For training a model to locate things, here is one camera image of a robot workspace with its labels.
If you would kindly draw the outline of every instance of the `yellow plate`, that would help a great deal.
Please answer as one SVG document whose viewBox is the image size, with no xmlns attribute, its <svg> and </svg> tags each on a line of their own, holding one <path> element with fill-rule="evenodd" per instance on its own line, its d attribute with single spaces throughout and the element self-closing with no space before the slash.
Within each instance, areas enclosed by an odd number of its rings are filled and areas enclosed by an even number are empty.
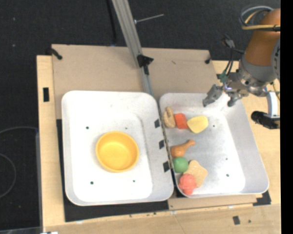
<svg viewBox="0 0 293 234">
<path fill-rule="evenodd" d="M 136 141 L 123 132 L 108 132 L 102 135 L 96 145 L 100 164 L 111 172 L 124 172 L 133 168 L 139 159 Z"/>
</svg>

